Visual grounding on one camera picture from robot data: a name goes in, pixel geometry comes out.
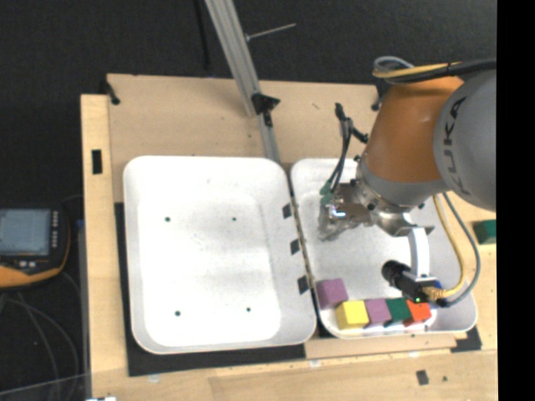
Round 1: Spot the thin black and white rod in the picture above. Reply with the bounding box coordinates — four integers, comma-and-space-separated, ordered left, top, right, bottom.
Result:
289, 190, 316, 298

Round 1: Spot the green cube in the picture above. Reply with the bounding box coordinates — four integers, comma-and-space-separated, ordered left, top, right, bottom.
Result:
472, 219, 497, 246
385, 297, 413, 326

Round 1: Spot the orange cube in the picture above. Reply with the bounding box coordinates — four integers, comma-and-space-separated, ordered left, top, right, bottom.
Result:
405, 300, 433, 326

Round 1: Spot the white plastic tray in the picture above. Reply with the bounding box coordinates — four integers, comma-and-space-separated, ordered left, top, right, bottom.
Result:
289, 157, 479, 341
122, 155, 318, 355

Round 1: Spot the black cylinder on white bracket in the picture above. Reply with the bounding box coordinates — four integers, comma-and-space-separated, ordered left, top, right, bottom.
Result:
380, 223, 438, 304

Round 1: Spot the yellow cube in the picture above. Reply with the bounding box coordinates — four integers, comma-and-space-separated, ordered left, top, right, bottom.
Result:
334, 300, 371, 331

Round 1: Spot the pale wood board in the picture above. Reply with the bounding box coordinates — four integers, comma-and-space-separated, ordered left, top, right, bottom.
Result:
106, 73, 497, 361

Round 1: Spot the purple cube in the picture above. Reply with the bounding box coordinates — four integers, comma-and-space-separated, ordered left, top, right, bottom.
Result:
315, 277, 349, 310
364, 297, 394, 327

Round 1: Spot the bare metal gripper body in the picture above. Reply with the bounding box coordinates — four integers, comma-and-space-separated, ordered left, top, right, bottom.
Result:
328, 180, 436, 238

